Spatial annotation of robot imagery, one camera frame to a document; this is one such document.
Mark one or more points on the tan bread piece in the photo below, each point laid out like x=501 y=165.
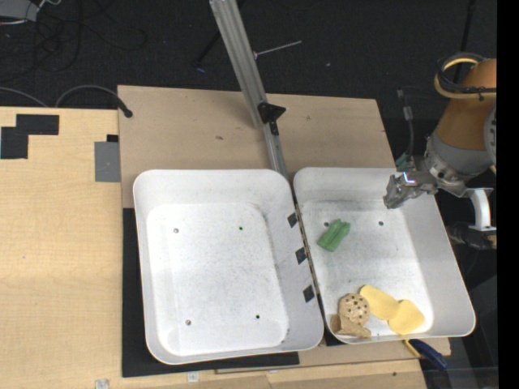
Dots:
x=353 y=330

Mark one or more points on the white plastic tray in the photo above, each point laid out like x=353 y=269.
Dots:
x=377 y=257
x=219 y=274

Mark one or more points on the yellow oval chip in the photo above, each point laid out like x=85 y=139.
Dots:
x=407 y=318
x=379 y=301

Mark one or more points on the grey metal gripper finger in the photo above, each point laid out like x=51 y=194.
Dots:
x=390 y=195
x=405 y=198

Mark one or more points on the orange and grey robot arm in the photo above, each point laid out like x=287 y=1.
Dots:
x=466 y=120

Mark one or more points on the brown cardboard board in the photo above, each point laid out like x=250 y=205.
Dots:
x=194 y=136

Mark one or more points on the black cylinder on white bracket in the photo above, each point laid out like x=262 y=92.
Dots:
x=480 y=209

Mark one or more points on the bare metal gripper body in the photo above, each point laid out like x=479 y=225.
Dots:
x=430 y=178

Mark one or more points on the tan dotted biscuit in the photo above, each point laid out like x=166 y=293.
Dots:
x=354 y=308

